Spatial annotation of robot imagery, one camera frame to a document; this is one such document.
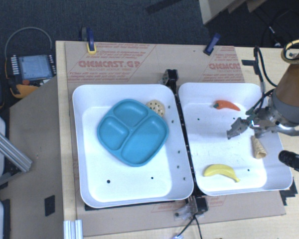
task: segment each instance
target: robotic arm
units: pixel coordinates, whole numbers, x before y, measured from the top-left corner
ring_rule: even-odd
[[[243,133],[247,128],[255,131],[255,137],[262,137],[267,132],[280,132],[289,136],[299,136],[299,54],[296,58],[287,58],[286,52],[294,45],[299,44],[299,40],[286,45],[282,51],[282,59],[290,63],[285,74],[281,78],[277,87],[267,93],[250,108],[246,119],[238,118],[227,131],[228,139]],[[268,106],[262,107],[264,98],[268,97]],[[279,153],[279,160],[299,171],[299,155],[283,150]]]

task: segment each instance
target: carrot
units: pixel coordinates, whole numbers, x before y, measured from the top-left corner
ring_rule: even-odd
[[[233,104],[230,101],[226,101],[226,100],[217,100],[214,104],[214,108],[220,110],[223,108],[229,108],[229,109],[233,109],[236,111],[240,111],[239,107],[235,104]]]

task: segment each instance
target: blue plate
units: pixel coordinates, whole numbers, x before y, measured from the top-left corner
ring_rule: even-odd
[[[100,143],[130,166],[147,164],[168,137],[166,122],[142,103],[125,99],[114,105],[97,128]]]

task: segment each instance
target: yellow banana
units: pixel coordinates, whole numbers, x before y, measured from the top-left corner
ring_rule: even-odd
[[[240,179],[237,178],[235,171],[232,167],[223,164],[214,164],[208,166],[204,171],[204,176],[212,176],[215,174],[225,175],[229,178],[234,179],[236,182],[239,182]]]

